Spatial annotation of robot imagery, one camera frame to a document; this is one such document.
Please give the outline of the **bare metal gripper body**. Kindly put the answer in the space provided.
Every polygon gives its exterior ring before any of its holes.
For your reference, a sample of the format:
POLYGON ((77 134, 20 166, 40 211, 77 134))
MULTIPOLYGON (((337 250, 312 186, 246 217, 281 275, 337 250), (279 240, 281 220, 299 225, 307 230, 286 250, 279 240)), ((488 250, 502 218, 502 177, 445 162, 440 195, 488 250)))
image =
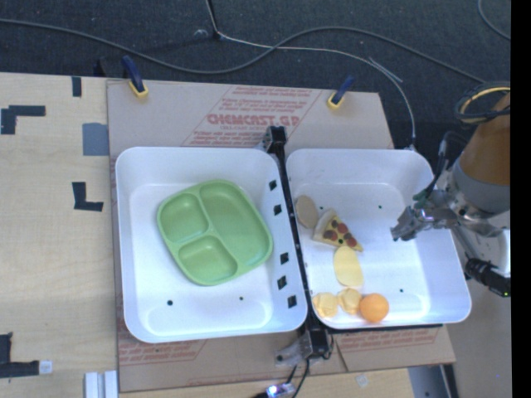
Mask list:
POLYGON ((416 219, 428 228, 463 227, 485 237, 504 231, 496 215, 472 204, 461 191, 425 189, 416 194, 416 219))

